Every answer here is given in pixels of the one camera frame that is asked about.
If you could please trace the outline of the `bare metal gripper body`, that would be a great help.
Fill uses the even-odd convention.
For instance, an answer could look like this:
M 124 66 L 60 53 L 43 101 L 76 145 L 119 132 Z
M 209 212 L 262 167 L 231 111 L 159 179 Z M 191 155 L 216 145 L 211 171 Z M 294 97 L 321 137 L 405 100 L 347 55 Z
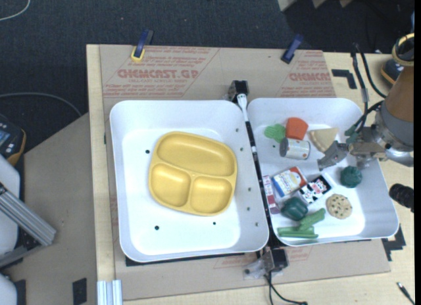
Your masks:
M 381 125 L 364 127 L 355 141 L 348 144 L 348 150 L 357 159 L 357 167 L 360 169 L 375 159 L 390 160 L 409 168 L 414 166 L 411 155 L 413 146 L 401 141 Z

